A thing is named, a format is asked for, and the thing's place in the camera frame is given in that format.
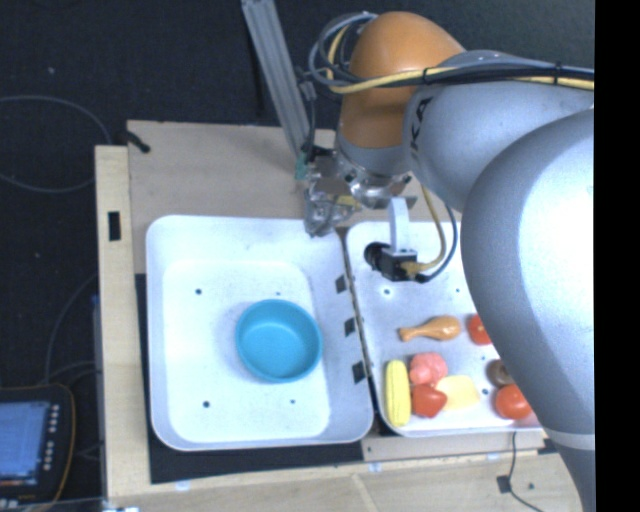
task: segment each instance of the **black mat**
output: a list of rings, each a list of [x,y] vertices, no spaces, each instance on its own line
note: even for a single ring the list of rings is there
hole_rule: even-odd
[[[137,274],[135,276],[135,282],[138,298],[140,346],[142,349],[152,483],[172,482],[249,471],[336,465],[363,460],[362,447],[359,442],[286,448],[215,450],[197,453],[176,451],[162,443],[155,435],[149,421],[146,276]]]

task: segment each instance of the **pink toy food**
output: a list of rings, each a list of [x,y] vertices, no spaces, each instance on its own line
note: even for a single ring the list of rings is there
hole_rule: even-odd
[[[416,354],[409,363],[409,380],[412,384],[430,384],[435,386],[449,373],[447,363],[437,352]]]

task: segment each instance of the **toy food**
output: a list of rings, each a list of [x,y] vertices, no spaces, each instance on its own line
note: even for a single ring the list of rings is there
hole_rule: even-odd
[[[418,416],[435,417],[447,400],[447,395],[430,384],[419,384],[411,390],[411,407]]]
[[[513,384],[513,377],[507,371],[507,367],[504,365],[501,359],[494,359],[487,366],[487,377],[489,382],[500,388],[507,384]]]
[[[467,331],[469,331],[469,336],[471,337],[471,341],[473,341],[476,345],[490,345],[491,338],[489,338],[489,334],[484,328],[484,324],[480,319],[480,315],[475,313],[467,322]]]
[[[521,420],[531,414],[532,408],[515,384],[508,384],[496,393],[495,408],[500,416]]]
[[[443,411],[466,409],[480,402],[480,395],[468,375],[449,375],[436,384],[438,391],[447,395]]]
[[[394,427],[406,425],[411,418],[411,391],[407,366],[393,359],[385,368],[385,410]]]
[[[447,363],[437,352],[416,354],[409,363],[409,380],[412,384],[435,385],[448,373]]]
[[[443,315],[432,318],[417,327],[402,327],[398,334],[402,341],[410,341],[416,336],[425,336],[436,340],[451,340],[460,334],[460,321],[455,316]]]

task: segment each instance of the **toy chicken drumstick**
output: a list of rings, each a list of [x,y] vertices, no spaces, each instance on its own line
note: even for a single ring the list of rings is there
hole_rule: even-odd
[[[402,341],[412,340],[416,336],[443,341],[455,338],[461,329],[460,321],[455,316],[443,315],[417,327],[402,327],[398,329],[398,334]]]

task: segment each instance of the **yellow cable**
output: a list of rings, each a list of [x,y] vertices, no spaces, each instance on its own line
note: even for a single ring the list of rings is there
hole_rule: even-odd
[[[429,190],[426,187],[422,187],[422,194],[424,195],[424,200],[427,202],[427,207],[429,208],[431,217],[433,217],[433,221],[436,224],[436,229],[438,230],[438,237],[440,238],[440,254],[438,254],[438,256],[434,260],[430,261],[429,263],[420,263],[417,261],[405,261],[404,263],[401,263],[400,267],[402,267],[410,277],[415,277],[415,275],[418,274],[419,272],[435,267],[444,259],[444,255],[446,253],[446,241],[444,238],[444,231],[442,230],[442,225],[440,224],[440,218],[438,217],[438,212],[436,212],[436,209],[433,206],[431,194],[429,193]]]
[[[340,41],[344,37],[344,34],[348,28],[349,28],[349,25],[342,27],[340,31],[336,34],[336,37],[333,38],[333,41],[331,41],[331,46],[329,47],[329,53],[327,54],[327,58],[329,59],[329,62],[331,64],[333,64],[333,59],[335,58],[336,52],[338,51],[338,45],[340,44]],[[329,78],[330,80],[333,80],[333,71],[330,68],[327,69],[327,78]]]
[[[404,80],[413,80],[415,78],[422,78],[423,76],[432,76],[437,75],[438,73],[443,73],[445,71],[451,71],[456,68],[429,68],[426,72],[424,70],[413,70],[413,71],[402,71],[400,73],[394,73],[391,75],[380,76],[377,78],[371,78],[369,80],[365,80],[364,82],[358,82],[356,84],[350,85],[334,85],[330,86],[329,89],[335,92],[336,94],[353,94],[356,92],[366,91],[369,89],[373,89],[375,87],[382,87],[384,85],[390,85],[396,82],[401,82]],[[543,84],[554,84],[556,83],[556,79],[553,77],[519,77],[519,78],[511,78],[510,80],[519,80],[525,82],[538,82]],[[594,83],[591,80],[579,79],[579,78],[558,78],[557,85],[562,85],[565,87],[573,87],[578,89],[587,89],[593,90]]]

